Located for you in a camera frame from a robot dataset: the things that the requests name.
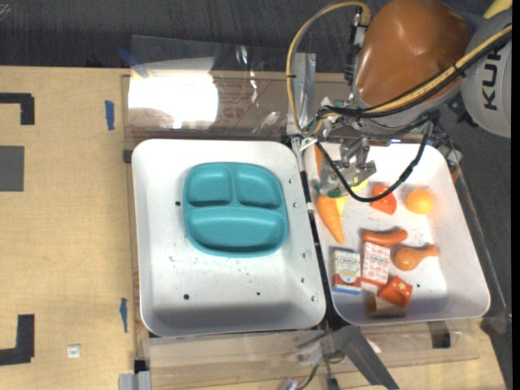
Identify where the blue white red carton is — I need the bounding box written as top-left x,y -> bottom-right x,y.
331,248 -> 362,296

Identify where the yellow toy food piece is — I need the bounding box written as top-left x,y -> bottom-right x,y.
335,178 -> 369,219

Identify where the orange-red sausage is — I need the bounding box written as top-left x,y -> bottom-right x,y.
361,228 -> 409,247

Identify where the thin black and white rod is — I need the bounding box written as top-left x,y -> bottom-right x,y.
290,136 -> 336,327

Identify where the orange carrot with green top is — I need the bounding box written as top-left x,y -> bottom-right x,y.
315,187 -> 345,245

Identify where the red toy food piece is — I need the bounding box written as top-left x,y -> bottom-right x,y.
370,184 -> 398,215

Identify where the brown chicken drumstick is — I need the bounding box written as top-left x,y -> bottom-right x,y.
392,244 -> 440,272

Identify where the white plastic tray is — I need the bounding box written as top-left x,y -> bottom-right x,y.
130,138 -> 327,338
302,140 -> 492,327

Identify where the red and white carton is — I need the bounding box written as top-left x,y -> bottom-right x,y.
361,241 -> 392,287

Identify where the orange ball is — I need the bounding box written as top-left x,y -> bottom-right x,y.
405,188 -> 435,215

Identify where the teal divided plate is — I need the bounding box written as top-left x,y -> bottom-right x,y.
182,162 -> 290,258

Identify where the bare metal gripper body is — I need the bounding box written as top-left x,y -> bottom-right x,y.
337,129 -> 404,167

